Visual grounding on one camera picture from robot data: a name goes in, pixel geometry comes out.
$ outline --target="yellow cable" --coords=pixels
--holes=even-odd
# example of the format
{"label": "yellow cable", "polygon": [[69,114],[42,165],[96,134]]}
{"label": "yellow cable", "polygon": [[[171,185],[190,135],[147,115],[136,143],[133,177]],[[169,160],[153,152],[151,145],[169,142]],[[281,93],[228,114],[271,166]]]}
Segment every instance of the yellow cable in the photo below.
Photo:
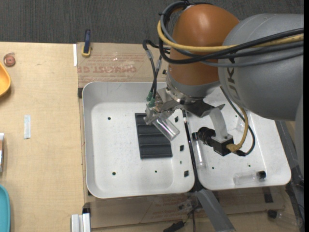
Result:
{"label": "yellow cable", "polygon": [[244,132],[243,132],[243,136],[242,136],[242,139],[240,141],[239,144],[235,145],[235,144],[229,144],[226,146],[227,149],[229,149],[231,152],[234,152],[234,151],[237,151],[239,149],[241,149],[243,143],[245,142],[246,140],[246,137],[247,137],[247,133],[248,133],[248,128],[249,128],[249,120],[248,120],[248,116],[247,116],[247,113],[246,111],[240,107],[240,110],[242,111],[244,117],[245,117],[245,129],[244,129]]}
{"label": "yellow cable", "polygon": [[[221,45],[221,46],[189,46],[189,45],[183,45],[183,44],[177,44],[174,43],[172,41],[170,41],[168,38],[165,37],[165,35],[162,32],[161,29],[161,22],[159,21],[158,26],[157,26],[157,31],[158,31],[158,35],[160,37],[160,39],[167,45],[173,47],[173,48],[177,48],[180,50],[187,50],[187,51],[191,51],[191,52],[218,52],[221,50],[225,50],[228,48],[231,48],[233,46],[236,46],[236,44],[234,45]],[[304,40],[304,34],[299,34],[296,36],[291,36],[291,37],[287,37],[284,39],[279,39],[279,40],[273,40],[267,43],[263,43],[263,44],[259,44],[256,45],[254,47],[261,47],[261,46],[270,46],[270,45],[278,45],[278,44],[285,44],[285,43],[291,43],[291,42],[297,42],[297,41],[303,41]]]}

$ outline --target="dark floor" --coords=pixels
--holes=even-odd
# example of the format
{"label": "dark floor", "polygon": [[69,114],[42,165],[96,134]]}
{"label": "dark floor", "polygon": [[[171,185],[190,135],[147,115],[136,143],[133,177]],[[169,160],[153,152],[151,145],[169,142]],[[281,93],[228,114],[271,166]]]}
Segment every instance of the dark floor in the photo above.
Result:
{"label": "dark floor", "polygon": [[[178,0],[0,0],[0,41],[75,43],[156,41],[158,13]],[[220,6],[240,20],[259,13],[304,13],[304,0],[190,0]]]}

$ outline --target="white tray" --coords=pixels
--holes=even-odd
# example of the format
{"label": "white tray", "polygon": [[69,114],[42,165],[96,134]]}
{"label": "white tray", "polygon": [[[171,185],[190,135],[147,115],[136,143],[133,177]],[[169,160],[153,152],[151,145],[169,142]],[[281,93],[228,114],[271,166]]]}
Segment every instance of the white tray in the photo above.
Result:
{"label": "white tray", "polygon": [[[180,134],[171,142],[172,158],[140,159],[135,113],[144,113],[146,96],[151,83],[93,82],[84,87],[84,130],[86,180],[89,191],[98,198],[121,198],[142,195],[188,192],[194,185],[193,167],[186,138],[182,112],[170,117]],[[165,87],[159,83],[158,88]],[[241,140],[242,132],[235,111],[217,88],[205,102],[213,106],[225,104],[222,110],[228,133],[234,142]],[[228,154],[224,157],[204,145],[205,169],[198,169],[201,184],[211,190],[285,185],[291,178],[284,149],[275,122],[249,113],[250,126],[255,132],[256,145],[246,157]],[[190,132],[200,127],[213,128],[209,116],[202,119],[188,114]],[[248,133],[242,150],[251,146]],[[265,181],[235,186],[234,173],[254,169],[267,173]]]}
{"label": "white tray", "polygon": [[[150,87],[150,83],[117,82],[93,82],[84,87],[86,180],[95,197],[184,193],[193,187],[181,119],[177,123],[180,134],[171,142],[171,158],[140,159],[135,113],[145,113]],[[176,116],[182,117],[180,110],[171,119]]]}

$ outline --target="orange plate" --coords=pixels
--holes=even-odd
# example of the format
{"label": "orange plate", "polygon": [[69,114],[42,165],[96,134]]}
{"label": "orange plate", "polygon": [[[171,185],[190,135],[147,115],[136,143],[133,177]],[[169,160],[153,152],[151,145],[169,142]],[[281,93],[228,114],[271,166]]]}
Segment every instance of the orange plate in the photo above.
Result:
{"label": "orange plate", "polygon": [[0,96],[5,94],[11,86],[11,78],[0,62]]}

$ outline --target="black grate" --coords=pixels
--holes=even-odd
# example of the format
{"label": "black grate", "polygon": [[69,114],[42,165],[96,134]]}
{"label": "black grate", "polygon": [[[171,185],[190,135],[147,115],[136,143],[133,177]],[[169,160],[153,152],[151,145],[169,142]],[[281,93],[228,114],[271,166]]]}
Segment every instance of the black grate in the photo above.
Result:
{"label": "black grate", "polygon": [[172,157],[170,141],[154,125],[146,125],[145,116],[146,114],[135,114],[140,158]]}

